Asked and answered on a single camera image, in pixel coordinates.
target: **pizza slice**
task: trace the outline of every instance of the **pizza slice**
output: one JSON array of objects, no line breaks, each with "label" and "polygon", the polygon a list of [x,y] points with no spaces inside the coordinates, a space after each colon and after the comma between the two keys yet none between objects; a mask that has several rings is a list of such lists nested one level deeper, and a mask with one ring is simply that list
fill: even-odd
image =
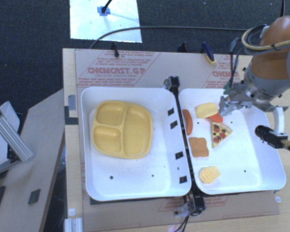
[{"label": "pizza slice", "polygon": [[232,132],[232,129],[224,123],[212,122],[212,147],[215,148]]}]

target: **blue clamp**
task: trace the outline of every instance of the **blue clamp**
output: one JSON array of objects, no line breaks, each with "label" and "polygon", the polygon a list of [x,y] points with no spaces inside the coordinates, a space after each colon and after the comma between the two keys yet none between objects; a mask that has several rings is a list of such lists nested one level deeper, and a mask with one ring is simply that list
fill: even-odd
[{"label": "blue clamp", "polygon": [[206,42],[202,43],[202,50],[201,52],[205,51],[206,52],[206,59],[208,62],[210,62],[211,64],[216,63],[216,59],[214,58],[214,54],[212,49],[209,47],[209,45]]},{"label": "blue clamp", "polygon": [[111,11],[110,11],[109,8],[106,8],[105,13],[102,12],[102,8],[103,8],[103,7],[104,7],[104,6],[97,7],[97,11],[98,11],[99,15],[100,15],[100,16],[107,16],[107,15],[110,15],[110,14],[111,14]]}]

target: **toy bread slice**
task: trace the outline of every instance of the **toy bread slice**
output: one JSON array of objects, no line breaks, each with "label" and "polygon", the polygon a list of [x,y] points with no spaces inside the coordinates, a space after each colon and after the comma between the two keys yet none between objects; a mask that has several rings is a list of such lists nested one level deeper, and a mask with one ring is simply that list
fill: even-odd
[{"label": "toy bread slice", "polygon": [[215,103],[209,102],[198,105],[195,108],[197,118],[207,118],[218,113],[218,108]]},{"label": "toy bread slice", "polygon": [[209,151],[207,148],[206,139],[201,137],[190,137],[189,143],[193,157],[208,157]]}]

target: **white plastic tray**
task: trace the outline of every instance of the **white plastic tray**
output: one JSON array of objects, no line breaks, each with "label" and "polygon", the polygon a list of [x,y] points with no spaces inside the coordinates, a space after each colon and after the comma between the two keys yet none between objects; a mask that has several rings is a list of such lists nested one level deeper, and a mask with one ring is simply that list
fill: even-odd
[{"label": "white plastic tray", "polygon": [[[233,132],[212,148],[210,120],[198,119],[195,107],[207,102],[214,102],[219,107],[222,94],[222,89],[184,89],[179,96],[181,108],[188,109],[193,120],[193,130],[187,138],[204,137],[209,149],[208,157],[194,158],[189,145],[197,186],[207,194],[283,188],[286,176],[277,150],[262,143],[254,133],[258,125],[268,126],[266,115],[261,110],[243,108],[223,117],[223,123]],[[211,184],[204,184],[199,179],[199,172],[208,166],[216,166],[220,177]]]},{"label": "white plastic tray", "polygon": [[[153,120],[151,148],[141,159],[100,153],[91,141],[96,107],[103,101],[131,102],[146,108]],[[90,87],[81,95],[86,189],[98,201],[183,196],[191,187],[188,160],[176,101],[162,88]],[[171,129],[171,123],[177,126]],[[182,152],[176,159],[175,154]]]}]

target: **yellow divided plate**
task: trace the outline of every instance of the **yellow divided plate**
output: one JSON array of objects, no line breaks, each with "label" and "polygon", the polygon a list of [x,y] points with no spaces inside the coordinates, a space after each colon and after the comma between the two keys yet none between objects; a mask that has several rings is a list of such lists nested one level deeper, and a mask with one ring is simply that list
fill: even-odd
[{"label": "yellow divided plate", "polygon": [[96,109],[91,135],[95,148],[101,153],[138,159],[150,149],[152,118],[142,106],[123,101],[105,101]]}]

